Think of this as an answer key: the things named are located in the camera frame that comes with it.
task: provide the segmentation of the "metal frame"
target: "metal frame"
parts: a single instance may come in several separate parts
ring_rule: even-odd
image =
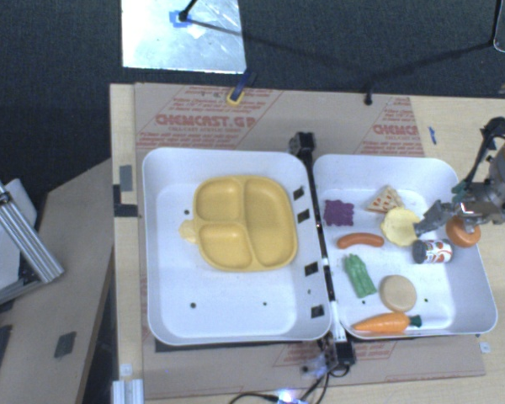
[[[50,283],[64,273],[63,267],[47,250],[34,228],[24,218],[11,194],[0,181],[0,224],[19,248],[38,280],[23,279],[0,290],[0,305],[26,293],[40,284]]]

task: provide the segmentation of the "pizza slice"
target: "pizza slice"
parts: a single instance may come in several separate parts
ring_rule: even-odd
[[[397,206],[404,208],[404,202],[402,202],[402,199],[396,190],[390,185],[387,185],[376,195],[374,200],[370,202],[370,205],[367,206],[367,210],[374,212],[387,212]]]

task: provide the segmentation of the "gray carpet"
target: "gray carpet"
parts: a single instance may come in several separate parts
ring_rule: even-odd
[[[238,0],[255,86],[495,97],[496,0]],[[499,40],[505,46],[505,3]],[[121,66],[120,0],[0,0],[0,178],[41,196],[109,157],[109,84],[232,85]]]

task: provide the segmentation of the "black cable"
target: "black cable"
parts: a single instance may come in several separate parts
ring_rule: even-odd
[[[317,381],[315,381],[314,384],[309,389],[307,389],[306,392],[301,396],[300,401],[304,401],[312,392],[314,392],[314,390],[318,387],[318,385],[320,385],[324,377],[325,375],[323,375]]]
[[[496,39],[496,34],[497,34],[497,24],[499,21],[499,16],[502,12],[502,3],[503,0],[496,0],[496,8],[494,10],[494,24],[492,26],[492,36],[490,38],[490,45],[493,45],[494,40]]]
[[[323,400],[323,397],[326,395],[327,386],[329,385],[329,376],[330,375],[331,375],[331,373],[326,374],[326,382],[323,384],[322,394],[320,395],[320,398],[318,398],[318,401],[316,402],[316,404],[320,404]]]
[[[346,365],[346,369],[344,370],[344,372],[342,374],[337,374],[335,375],[333,373],[333,370],[329,371],[329,374],[331,375],[331,377],[334,377],[335,379],[342,379],[345,375],[347,375],[348,373],[350,372],[350,366],[349,365]]]
[[[237,400],[241,400],[245,396],[255,396],[257,398],[263,398],[266,401],[270,402],[279,402],[279,397],[275,395],[267,395],[267,394],[257,394],[255,392],[243,392],[242,394],[239,394],[238,396],[234,396],[231,401],[228,402],[228,404],[234,404]]]

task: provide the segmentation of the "yellow plate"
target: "yellow plate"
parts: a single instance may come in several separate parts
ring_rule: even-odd
[[[225,271],[263,271],[290,263],[297,233],[288,195],[265,177],[211,178],[194,193],[194,218],[180,235]]]

